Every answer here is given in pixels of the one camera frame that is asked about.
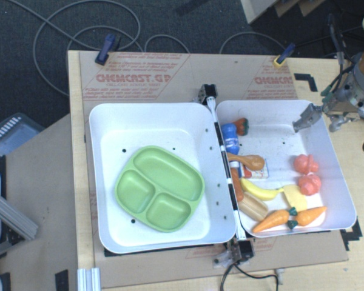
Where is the yellow banana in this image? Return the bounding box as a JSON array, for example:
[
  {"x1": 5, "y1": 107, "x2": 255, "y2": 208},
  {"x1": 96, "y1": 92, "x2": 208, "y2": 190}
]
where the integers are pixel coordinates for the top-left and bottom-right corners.
[{"x1": 240, "y1": 178, "x2": 285, "y2": 202}]

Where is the orange toy vegetable green stem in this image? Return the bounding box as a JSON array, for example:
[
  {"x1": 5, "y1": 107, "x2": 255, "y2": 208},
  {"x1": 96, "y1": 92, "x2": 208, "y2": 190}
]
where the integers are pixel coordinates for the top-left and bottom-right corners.
[{"x1": 232, "y1": 117, "x2": 250, "y2": 137}]

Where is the thin black and white rod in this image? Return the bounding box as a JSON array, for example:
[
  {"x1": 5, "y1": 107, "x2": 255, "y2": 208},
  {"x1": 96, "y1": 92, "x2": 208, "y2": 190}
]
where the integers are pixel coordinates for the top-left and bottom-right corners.
[{"x1": 206, "y1": 96, "x2": 246, "y2": 241}]

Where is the orange carrot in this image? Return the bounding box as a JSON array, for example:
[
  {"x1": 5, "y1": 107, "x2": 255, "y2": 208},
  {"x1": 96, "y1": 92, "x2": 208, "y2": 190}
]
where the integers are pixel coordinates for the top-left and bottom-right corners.
[
  {"x1": 286, "y1": 206, "x2": 328, "y2": 231},
  {"x1": 252, "y1": 207, "x2": 298, "y2": 234}
]

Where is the blue bottle with white label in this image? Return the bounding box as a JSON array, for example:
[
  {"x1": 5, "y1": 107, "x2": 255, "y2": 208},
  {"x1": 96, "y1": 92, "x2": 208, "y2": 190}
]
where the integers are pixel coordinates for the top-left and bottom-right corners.
[{"x1": 220, "y1": 122, "x2": 242, "y2": 156}]

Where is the brown toy chicken drumstick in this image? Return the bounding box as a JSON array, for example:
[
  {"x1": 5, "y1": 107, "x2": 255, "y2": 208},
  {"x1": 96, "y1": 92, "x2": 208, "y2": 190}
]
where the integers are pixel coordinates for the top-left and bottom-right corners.
[{"x1": 226, "y1": 152, "x2": 266, "y2": 172}]

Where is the brown cardboard board red print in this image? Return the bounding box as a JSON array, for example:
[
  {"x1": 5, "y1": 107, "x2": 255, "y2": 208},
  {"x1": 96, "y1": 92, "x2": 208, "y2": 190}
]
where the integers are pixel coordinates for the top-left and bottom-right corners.
[{"x1": 78, "y1": 51, "x2": 350, "y2": 289}]

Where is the yellow toy cheese wedge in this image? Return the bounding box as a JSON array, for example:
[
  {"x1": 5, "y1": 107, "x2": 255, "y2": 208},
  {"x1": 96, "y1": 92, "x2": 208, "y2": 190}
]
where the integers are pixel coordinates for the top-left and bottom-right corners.
[{"x1": 282, "y1": 184, "x2": 309, "y2": 213}]

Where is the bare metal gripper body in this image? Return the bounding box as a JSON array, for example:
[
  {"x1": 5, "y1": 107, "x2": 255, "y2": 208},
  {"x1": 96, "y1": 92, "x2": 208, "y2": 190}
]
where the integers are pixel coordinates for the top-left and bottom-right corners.
[{"x1": 322, "y1": 82, "x2": 364, "y2": 121}]

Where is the tan toy bread roll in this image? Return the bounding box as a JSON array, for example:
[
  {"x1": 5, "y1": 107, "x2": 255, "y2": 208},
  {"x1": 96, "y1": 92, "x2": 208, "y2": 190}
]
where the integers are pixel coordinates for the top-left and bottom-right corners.
[{"x1": 237, "y1": 191, "x2": 269, "y2": 222}]

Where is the pink lumpy toy food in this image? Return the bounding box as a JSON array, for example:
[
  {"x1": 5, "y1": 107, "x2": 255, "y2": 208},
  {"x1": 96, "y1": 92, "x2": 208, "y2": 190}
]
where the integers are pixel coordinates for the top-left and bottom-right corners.
[
  {"x1": 292, "y1": 153, "x2": 320, "y2": 176},
  {"x1": 297, "y1": 173, "x2": 323, "y2": 197}
]

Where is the white plastic tray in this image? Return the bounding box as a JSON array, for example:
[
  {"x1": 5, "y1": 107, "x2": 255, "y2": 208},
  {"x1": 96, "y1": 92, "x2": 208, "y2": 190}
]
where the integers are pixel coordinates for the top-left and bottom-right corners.
[
  {"x1": 89, "y1": 102, "x2": 238, "y2": 255},
  {"x1": 215, "y1": 99, "x2": 358, "y2": 239}
]

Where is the green divided plate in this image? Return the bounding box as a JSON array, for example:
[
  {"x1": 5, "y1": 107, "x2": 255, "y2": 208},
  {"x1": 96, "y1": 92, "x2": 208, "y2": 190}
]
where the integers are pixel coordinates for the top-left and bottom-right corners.
[{"x1": 113, "y1": 145, "x2": 206, "y2": 233}]

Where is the orange toy sausage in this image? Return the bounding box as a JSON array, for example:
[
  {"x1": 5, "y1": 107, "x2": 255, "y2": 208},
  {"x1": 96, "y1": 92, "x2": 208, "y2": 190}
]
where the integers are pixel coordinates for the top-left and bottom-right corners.
[{"x1": 230, "y1": 167, "x2": 244, "y2": 203}]

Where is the white carton red blue print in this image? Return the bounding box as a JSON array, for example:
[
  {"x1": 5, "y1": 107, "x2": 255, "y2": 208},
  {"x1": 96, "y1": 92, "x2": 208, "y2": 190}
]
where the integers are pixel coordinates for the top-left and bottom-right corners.
[{"x1": 230, "y1": 158, "x2": 270, "y2": 180}]

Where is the black block with thin wires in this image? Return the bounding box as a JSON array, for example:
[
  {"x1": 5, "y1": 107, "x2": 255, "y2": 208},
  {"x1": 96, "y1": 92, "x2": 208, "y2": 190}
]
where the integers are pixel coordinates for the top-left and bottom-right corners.
[
  {"x1": 229, "y1": 239, "x2": 256, "y2": 265},
  {"x1": 197, "y1": 83, "x2": 218, "y2": 104}
]

